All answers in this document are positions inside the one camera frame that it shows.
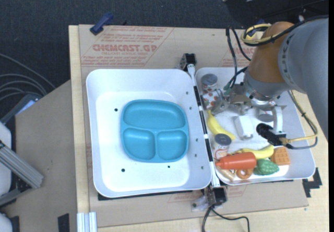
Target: green toy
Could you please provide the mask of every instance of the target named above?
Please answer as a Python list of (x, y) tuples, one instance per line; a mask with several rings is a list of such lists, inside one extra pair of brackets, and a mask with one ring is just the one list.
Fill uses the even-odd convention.
[(253, 174), (255, 175), (271, 175), (279, 171), (279, 167), (276, 163), (273, 163), (267, 159), (258, 159)]

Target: wooden table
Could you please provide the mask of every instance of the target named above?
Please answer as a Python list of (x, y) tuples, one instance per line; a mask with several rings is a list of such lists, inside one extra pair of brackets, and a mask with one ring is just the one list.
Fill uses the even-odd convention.
[[(70, 66), (71, 66), (71, 89), (73, 104), (74, 123), (74, 146), (75, 146), (75, 171), (77, 210), (79, 213), (90, 212), (87, 160), (85, 144), (85, 126), (82, 98), (82, 78), (80, 69), (80, 42), (78, 26), (69, 27), (70, 42)], [(297, 99), (302, 107), (308, 112), (312, 120), (316, 120), (311, 110), (308, 99), (304, 94), (297, 94)], [(302, 119), (306, 134), (310, 134), (306, 122)], [(306, 208), (284, 209), (247, 213), (251, 231), (329, 231), (329, 194), (328, 194), (328, 142), (319, 132), (319, 143), (312, 153), (319, 169), (323, 185), (320, 189), (311, 191), (309, 206)], [(145, 224), (123, 225), (99, 228), (101, 232), (107, 231), (200, 231), (202, 218), (189, 218), (174, 221), (151, 222)], [(244, 220), (225, 221), (217, 216), (207, 219), (207, 231), (246, 231)]]

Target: wire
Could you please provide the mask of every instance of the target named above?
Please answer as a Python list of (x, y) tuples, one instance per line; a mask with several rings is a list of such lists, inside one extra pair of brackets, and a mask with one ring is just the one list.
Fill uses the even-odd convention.
[(214, 205), (211, 205), (210, 207), (208, 207), (204, 217), (203, 217), (203, 222), (202, 222), (202, 232), (205, 232), (205, 222), (211, 212), (211, 210), (213, 209)]
[(214, 205), (208, 207), (205, 215), (204, 215), (204, 218), (203, 218), (203, 222), (202, 222), (202, 232), (205, 232), (205, 223), (206, 223), (206, 220), (210, 214), (210, 212), (213, 211), (217, 216), (219, 216), (220, 218), (223, 218), (225, 220), (229, 220), (229, 221), (235, 221), (235, 220), (239, 220), (239, 219), (246, 219), (247, 221), (247, 230), (248, 232), (250, 232), (250, 226), (249, 226), (249, 219), (246, 217), (246, 216), (240, 216), (240, 217), (236, 217), (236, 218), (228, 218), (228, 217), (225, 217), (225, 216), (222, 216), (220, 215), (219, 213), (217, 213), (215, 210), (214, 210)]
[(8, 97), (15, 96), (15, 95), (20, 95), (20, 94), (33, 94), (33, 95), (38, 95), (39, 96), (39, 94), (35, 93), (35, 92), (23, 92), (23, 93), (22, 92), (13, 92), (11, 94), (5, 95), (2, 98), (0, 98), (0, 101), (6, 99)]
[(233, 77), (232, 83), (230, 85), (230, 89), (232, 89), (234, 87), (234, 84), (235, 84), (235, 81), (236, 81), (237, 62), (236, 62), (235, 52), (234, 52), (234, 49), (233, 49), (232, 43), (231, 43), (230, 28), (231, 28), (231, 26), (226, 29), (226, 36), (228, 38), (228, 45), (229, 45), (229, 48), (230, 48), (230, 51), (231, 51), (231, 54), (232, 54), (233, 64), (234, 64), (234, 77)]
[(239, 220), (239, 219), (246, 219), (247, 221), (247, 230), (248, 232), (250, 232), (250, 227), (249, 227), (249, 219), (246, 217), (246, 216), (240, 216), (240, 217), (236, 217), (236, 218), (228, 218), (228, 217), (225, 217), (225, 216), (222, 216), (220, 215), (219, 213), (217, 213), (214, 209), (212, 209), (212, 211), (217, 214), (220, 218), (223, 218), (225, 220), (229, 220), (229, 221), (235, 221), (235, 220)]
[(35, 83), (43, 91), (42, 93), (44, 95), (47, 94), (45, 88), (40, 83), (38, 83), (37, 81), (35, 81), (34, 79), (32, 79), (31, 77), (20, 75), (20, 74), (5, 74), (5, 75), (0, 75), (0, 78), (2, 78), (2, 77), (22, 77), (22, 78), (28, 79), (31, 82)]
[[(238, 75), (241, 74), (242, 72), (245, 72), (247, 69), (248, 69), (248, 66), (246, 66), (246, 67), (240, 69), (240, 70), (236, 73), (236, 76), (238, 76)], [(234, 79), (234, 76), (231, 78), (231, 80), (228, 82), (228, 84), (231, 84), (232, 81), (233, 81), (233, 79)]]
[(230, 26), (230, 28), (231, 28), (232, 32), (234, 33), (234, 36), (235, 36), (236, 42), (237, 42), (237, 44), (238, 44), (238, 46), (239, 46), (239, 49), (240, 49), (240, 51), (241, 51), (241, 54), (242, 54), (247, 60), (250, 61), (251, 58), (249, 58), (249, 57), (246, 55), (246, 53), (244, 52), (244, 50), (243, 50), (242, 47), (241, 47), (240, 40), (239, 40), (239, 37), (238, 37), (238, 35), (237, 35), (235, 29), (234, 29), (232, 26)]
[(18, 92), (21, 92), (21, 93), (25, 93), (22, 89), (19, 89), (19, 88), (3, 88), (3, 89), (0, 89), (0, 93), (10, 91), (10, 90), (15, 90), (15, 91), (18, 91)]
[[(290, 95), (293, 103), (295, 104), (296, 108), (298, 109), (298, 111), (302, 114), (302, 117), (304, 117), (304, 119), (306, 120), (306, 122), (308, 123), (308, 125), (311, 127), (314, 135), (312, 136), (307, 136), (307, 137), (300, 137), (300, 138), (294, 138), (294, 139), (287, 139), (287, 138), (283, 138), (283, 144), (289, 148), (289, 149), (293, 149), (293, 150), (305, 150), (305, 149), (309, 149), (309, 148), (313, 148), (314, 146), (317, 145), (318, 143), (318, 129), (317, 127), (314, 125), (314, 123), (307, 117), (306, 113), (303, 111), (303, 109), (301, 108), (300, 104), (298, 103), (294, 93), (292, 90), (288, 91), (288, 94)], [(312, 145), (309, 146), (300, 146), (300, 147), (295, 147), (293, 145), (291, 145), (290, 143), (295, 142), (295, 141), (301, 141), (301, 140), (308, 140), (308, 139), (313, 139), (315, 138), (315, 142)]]
[(3, 84), (2, 86), (0, 86), (0, 90), (1, 90), (1, 88), (3, 88), (3, 87), (9, 86), (9, 85), (11, 85), (11, 84), (17, 84), (17, 83), (19, 83), (19, 84), (27, 84), (27, 85), (33, 86), (33, 87), (36, 88), (38, 91), (40, 91), (40, 92), (42, 93), (42, 95), (46, 95), (46, 94), (43, 93), (43, 90), (41, 90), (41, 89), (38, 87), (38, 85), (36, 85), (36, 84), (34, 84), (34, 83), (31, 83), (31, 82), (28, 82), (28, 81), (11, 81), (11, 82), (5, 83), (5, 84)]
[(2, 53), (0, 53), (0, 57), (5, 58), (5, 59), (8, 59), (8, 60), (10, 60), (11, 62), (16, 63), (17, 65), (23, 67), (24, 69), (26, 69), (26, 70), (32, 72), (32, 73), (35, 74), (36, 76), (38, 76), (38, 77), (40, 77), (41, 79), (43, 79), (46, 83), (48, 83), (53, 89), (56, 89), (56, 87), (55, 87), (50, 81), (48, 81), (47, 78), (43, 77), (43, 76), (40, 75), (38, 72), (36, 72), (36, 71), (30, 69), (28, 66), (26, 66), (26, 65), (24, 65), (24, 64), (22, 64), (22, 63), (20, 63), (20, 62), (18, 62), (17, 60), (15, 60), (15, 59), (13, 59), (13, 58), (11, 58), (11, 57), (8, 57), (7, 55), (4, 55), (4, 54), (2, 54)]
[(301, 22), (296, 23), (295, 25), (287, 28), (286, 30), (284, 30), (284, 31), (282, 31), (278, 34), (274, 34), (274, 35), (268, 36), (266, 38), (261, 38), (261, 39), (256, 39), (256, 40), (249, 40), (249, 39), (247, 39), (247, 35), (250, 32), (252, 32), (253, 30), (258, 29), (258, 28), (270, 27), (271, 26), (269, 24), (255, 25), (255, 26), (252, 26), (252, 27), (245, 30), (245, 32), (241, 36), (241, 40), (246, 45), (249, 45), (249, 46), (260, 46), (260, 45), (268, 44), (270, 42), (273, 43), (276, 39), (280, 38), (281, 36), (283, 36), (287, 33), (290, 33), (293, 29), (303, 25), (306, 22), (313, 21), (313, 20), (316, 20), (316, 19), (325, 19), (325, 18), (328, 18), (328, 17), (329, 17), (329, 15), (320, 15), (320, 16), (310, 17), (310, 18), (307, 18), (307, 19), (305, 19)]

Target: lid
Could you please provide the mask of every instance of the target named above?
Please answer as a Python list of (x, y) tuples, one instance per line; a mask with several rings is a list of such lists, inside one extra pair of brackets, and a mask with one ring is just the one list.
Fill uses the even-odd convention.
[(214, 140), (217, 144), (222, 146), (228, 146), (232, 142), (232, 139), (226, 134), (217, 134), (215, 135)]
[(201, 79), (202, 84), (206, 84), (208, 86), (217, 83), (218, 77), (214, 74), (206, 74)]

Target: cardboard sheet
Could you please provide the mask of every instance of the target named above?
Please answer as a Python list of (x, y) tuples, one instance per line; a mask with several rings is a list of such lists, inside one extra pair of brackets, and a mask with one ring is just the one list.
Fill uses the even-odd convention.
[[(107, 26), (104, 27), (103, 32), (95, 36), (89, 31), (91, 27), (92, 25), (79, 25), (79, 39), (89, 202), (90, 211), (97, 213), (98, 226), (107, 227), (203, 216), (204, 212), (192, 212), (191, 207), (192, 201), (202, 194), (199, 190), (99, 200), (93, 184), (85, 82), (87, 75), (99, 68), (175, 68), (184, 53), (196, 55), (196, 69), (231, 67), (233, 60), (225, 30)], [(237, 30), (239, 36), (242, 32), (243, 30)], [(237, 55), (238, 66), (247, 66), (248, 61), (242, 56), (233, 33), (231, 33), (231, 41)], [(251, 58), (254, 48), (243, 43), (242, 47), (246, 55)], [(301, 180), (228, 186), (226, 192), (228, 202), (223, 205), (222, 214), (308, 205)]]

